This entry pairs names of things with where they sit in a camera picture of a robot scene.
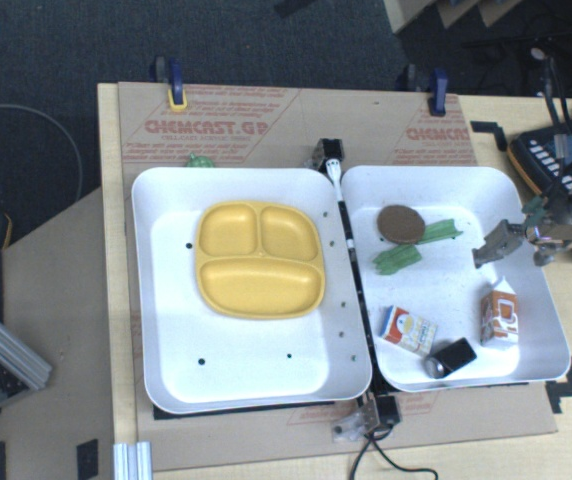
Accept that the black can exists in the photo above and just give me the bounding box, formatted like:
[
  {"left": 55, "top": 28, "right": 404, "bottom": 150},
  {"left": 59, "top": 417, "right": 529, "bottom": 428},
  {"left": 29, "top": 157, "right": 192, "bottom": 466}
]
[{"left": 422, "top": 336, "right": 479, "bottom": 381}]

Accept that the white plastic tray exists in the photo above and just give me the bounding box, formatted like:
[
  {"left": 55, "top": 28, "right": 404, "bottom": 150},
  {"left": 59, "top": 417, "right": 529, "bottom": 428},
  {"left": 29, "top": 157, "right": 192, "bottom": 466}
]
[
  {"left": 339, "top": 164, "right": 572, "bottom": 394},
  {"left": 130, "top": 166, "right": 374, "bottom": 415}
]

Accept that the green celery stick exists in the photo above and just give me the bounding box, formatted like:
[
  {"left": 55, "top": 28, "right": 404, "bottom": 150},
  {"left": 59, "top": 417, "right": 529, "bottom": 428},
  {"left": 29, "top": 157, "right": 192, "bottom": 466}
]
[
  {"left": 415, "top": 218, "right": 465, "bottom": 246},
  {"left": 371, "top": 242, "right": 424, "bottom": 276}
]

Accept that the green toy vegetable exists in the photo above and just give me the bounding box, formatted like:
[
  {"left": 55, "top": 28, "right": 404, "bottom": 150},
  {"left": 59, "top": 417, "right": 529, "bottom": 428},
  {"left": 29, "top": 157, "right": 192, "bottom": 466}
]
[{"left": 185, "top": 152, "right": 218, "bottom": 169}]

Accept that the brown cardboard board red print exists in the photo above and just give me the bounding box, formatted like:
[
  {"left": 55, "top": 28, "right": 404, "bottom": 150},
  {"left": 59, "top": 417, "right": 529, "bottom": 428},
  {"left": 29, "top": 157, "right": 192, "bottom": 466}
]
[{"left": 117, "top": 81, "right": 560, "bottom": 472}]

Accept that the brown round biscuit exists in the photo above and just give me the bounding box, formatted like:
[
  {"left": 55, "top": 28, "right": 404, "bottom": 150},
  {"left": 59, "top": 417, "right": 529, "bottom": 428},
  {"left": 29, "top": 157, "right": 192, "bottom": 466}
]
[{"left": 376, "top": 204, "right": 427, "bottom": 246}]

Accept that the yellow divided plate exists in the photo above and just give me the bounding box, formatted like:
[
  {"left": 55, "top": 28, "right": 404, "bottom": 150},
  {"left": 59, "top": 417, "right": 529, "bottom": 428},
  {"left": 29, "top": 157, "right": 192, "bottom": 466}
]
[{"left": 194, "top": 200, "right": 327, "bottom": 321}]

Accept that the thin black and white rod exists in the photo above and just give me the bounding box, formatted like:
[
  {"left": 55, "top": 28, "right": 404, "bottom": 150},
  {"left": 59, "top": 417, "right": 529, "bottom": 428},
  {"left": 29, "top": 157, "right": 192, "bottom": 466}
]
[{"left": 324, "top": 159, "right": 380, "bottom": 395}]

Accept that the orange and white carton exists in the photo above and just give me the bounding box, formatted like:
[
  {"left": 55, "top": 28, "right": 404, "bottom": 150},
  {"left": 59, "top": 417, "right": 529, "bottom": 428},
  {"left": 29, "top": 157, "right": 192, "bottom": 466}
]
[{"left": 479, "top": 276, "right": 520, "bottom": 348}]

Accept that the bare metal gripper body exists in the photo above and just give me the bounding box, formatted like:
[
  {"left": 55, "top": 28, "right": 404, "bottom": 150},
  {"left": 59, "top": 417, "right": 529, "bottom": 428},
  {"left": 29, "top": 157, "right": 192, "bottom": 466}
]
[{"left": 523, "top": 207, "right": 572, "bottom": 258}]

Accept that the red white yellow carton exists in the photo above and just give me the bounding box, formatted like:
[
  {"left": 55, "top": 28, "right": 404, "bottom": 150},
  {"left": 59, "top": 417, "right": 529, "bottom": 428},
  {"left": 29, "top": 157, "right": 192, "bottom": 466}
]
[{"left": 378, "top": 305, "right": 439, "bottom": 357}]

